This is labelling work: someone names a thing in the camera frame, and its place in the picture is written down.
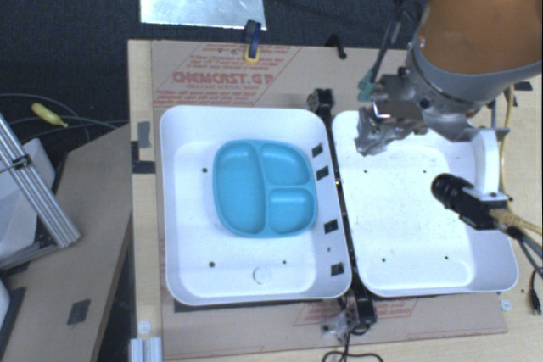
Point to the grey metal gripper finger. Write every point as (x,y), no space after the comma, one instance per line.
(365,135)
(391,135)

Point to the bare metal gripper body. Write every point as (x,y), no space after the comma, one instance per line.
(418,112)

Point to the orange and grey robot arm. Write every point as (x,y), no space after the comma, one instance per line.
(479,12)

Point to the thin black rod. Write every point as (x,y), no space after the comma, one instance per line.
(343,199)

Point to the white plastic tray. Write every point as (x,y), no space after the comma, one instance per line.
(191,224)
(403,224)

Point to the blue divided plate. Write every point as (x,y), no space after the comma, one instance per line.
(242,186)

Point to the brown cardboard board red print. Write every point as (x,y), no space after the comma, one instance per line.
(237,72)

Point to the yellow banana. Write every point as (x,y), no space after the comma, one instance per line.
(46,113)

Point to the black cylinder on white bracket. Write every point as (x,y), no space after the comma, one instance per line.
(460,195)

